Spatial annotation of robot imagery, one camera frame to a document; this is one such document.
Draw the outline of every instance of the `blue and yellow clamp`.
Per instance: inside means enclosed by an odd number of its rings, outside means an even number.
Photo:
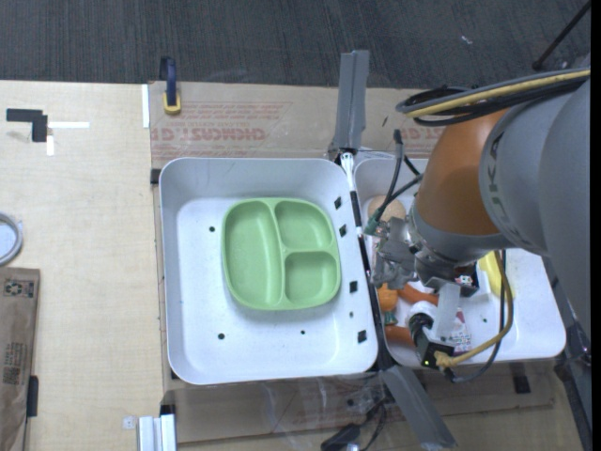
[[[166,114],[175,116],[181,112],[181,98],[177,92],[176,61],[170,56],[161,58],[160,80],[167,81],[162,94],[162,106]]]

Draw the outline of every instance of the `dark gray carpet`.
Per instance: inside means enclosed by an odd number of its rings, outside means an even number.
[[[532,62],[587,0],[0,0],[0,79],[337,86],[371,52],[370,86],[486,85]],[[546,62],[591,50],[591,12]]]

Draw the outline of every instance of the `light wood surface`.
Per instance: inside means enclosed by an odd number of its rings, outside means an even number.
[[[10,265],[41,270],[39,408],[28,424],[26,450],[134,450],[135,429],[124,427],[124,418],[156,416],[163,393],[141,86],[0,82],[0,102],[0,210],[22,221],[24,234]],[[50,157],[45,144],[31,142],[30,124],[6,122],[11,107],[90,128],[56,130]],[[458,449],[581,449],[562,384],[550,369],[547,378],[552,399],[546,406],[446,416]],[[332,434],[181,448],[318,449]],[[406,422],[385,427],[373,448],[422,449]]]

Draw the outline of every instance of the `divided green plate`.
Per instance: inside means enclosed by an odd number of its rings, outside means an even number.
[[[340,256],[329,216],[291,198],[253,198],[225,213],[225,280],[241,304],[261,310],[322,305],[340,287]]]

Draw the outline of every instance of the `brown paper bag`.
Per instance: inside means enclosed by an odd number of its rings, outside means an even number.
[[[0,268],[0,451],[23,451],[39,270]]]

